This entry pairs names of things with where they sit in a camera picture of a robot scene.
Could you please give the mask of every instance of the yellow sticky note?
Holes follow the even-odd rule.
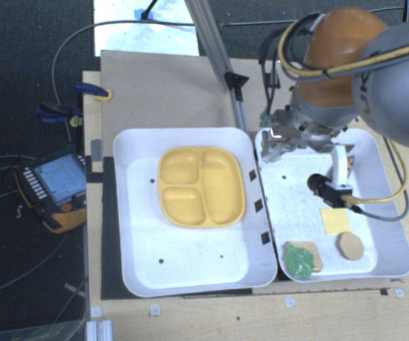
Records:
[[[344,208],[320,208],[320,214],[328,235],[351,232],[347,211]]]

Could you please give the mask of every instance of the table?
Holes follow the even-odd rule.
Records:
[[[119,76],[126,88],[113,91],[114,98],[107,103],[84,96],[84,145],[93,172],[102,171],[102,158],[92,147],[102,144],[103,156],[111,156],[111,138],[122,127],[200,126],[203,120],[209,126],[234,125],[229,96],[219,88],[206,58],[111,52],[102,57],[102,75],[85,72],[84,81],[100,85]],[[239,59],[231,63],[236,73],[251,78],[243,95],[249,130],[255,133],[265,106],[258,63]],[[283,76],[280,79],[283,88],[274,107],[289,101],[288,88],[293,84]],[[121,118],[105,121],[102,117],[109,105],[118,104],[125,108]],[[376,138],[391,187],[397,188],[381,137],[362,122],[353,122],[351,127],[365,129]],[[409,175],[409,149],[399,149]],[[273,284],[250,296],[103,301],[101,183],[87,184],[87,202],[89,302],[92,308],[102,309],[102,318],[113,321],[114,340],[409,340],[409,274],[393,281],[350,280],[306,287],[288,282],[290,288]],[[409,215],[403,226],[409,241]],[[380,288],[388,288],[387,296]],[[151,315],[152,305],[160,306],[160,315]]]

